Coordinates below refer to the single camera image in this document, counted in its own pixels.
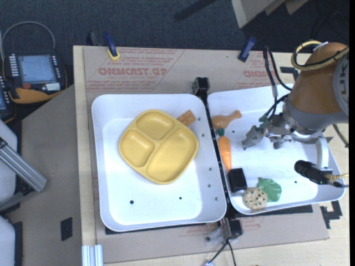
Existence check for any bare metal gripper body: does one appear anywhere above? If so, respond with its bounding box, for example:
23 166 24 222
262 114 327 145

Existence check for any white plastic tray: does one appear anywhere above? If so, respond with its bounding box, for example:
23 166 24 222
206 84 347 216
91 93 228 233

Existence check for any orange carrot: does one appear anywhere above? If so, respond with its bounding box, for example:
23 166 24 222
216 127 233 173

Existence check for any tan chicken drumstick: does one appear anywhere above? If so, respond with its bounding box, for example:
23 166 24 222
211 110 243 130

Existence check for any thin black rod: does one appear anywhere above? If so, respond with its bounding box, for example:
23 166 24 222
200 92 233 222

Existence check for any black rounded box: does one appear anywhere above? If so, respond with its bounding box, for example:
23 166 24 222
227 167 248 193

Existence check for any green lettuce leaf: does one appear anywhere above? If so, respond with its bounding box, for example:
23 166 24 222
257 177 282 203

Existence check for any tan chocolate chip cookie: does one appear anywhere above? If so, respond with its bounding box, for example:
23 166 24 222
242 187 268 211

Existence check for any brown chocolate biscuit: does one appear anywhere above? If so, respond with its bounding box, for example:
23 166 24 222
176 109 194 127

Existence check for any yellow divided plate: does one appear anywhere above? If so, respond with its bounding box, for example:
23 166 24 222
118 109 200 185

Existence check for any brown cardboard board red print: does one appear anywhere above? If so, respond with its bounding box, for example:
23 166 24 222
83 46 331 264

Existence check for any black cylinder on white bracket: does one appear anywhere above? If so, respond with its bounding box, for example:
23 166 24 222
294 136 334 186

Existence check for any black block with thin wires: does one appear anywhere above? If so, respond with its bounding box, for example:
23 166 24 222
191 76 210 96
227 219 245 238

